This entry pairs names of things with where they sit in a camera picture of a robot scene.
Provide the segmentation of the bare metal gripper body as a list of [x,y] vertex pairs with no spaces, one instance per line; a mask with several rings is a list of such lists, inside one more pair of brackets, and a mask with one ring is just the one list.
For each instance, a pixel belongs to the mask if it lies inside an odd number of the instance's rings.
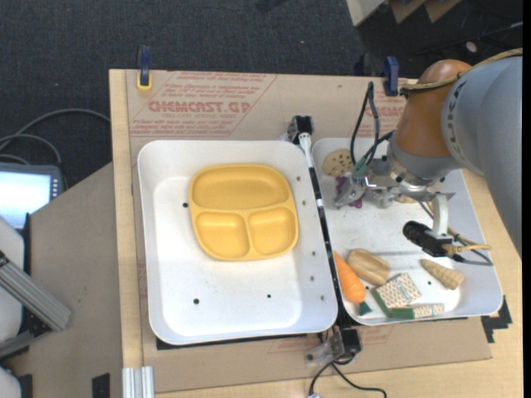
[[358,173],[367,178],[367,188],[415,201],[430,201],[430,188],[443,178],[443,158],[374,158],[357,162]]

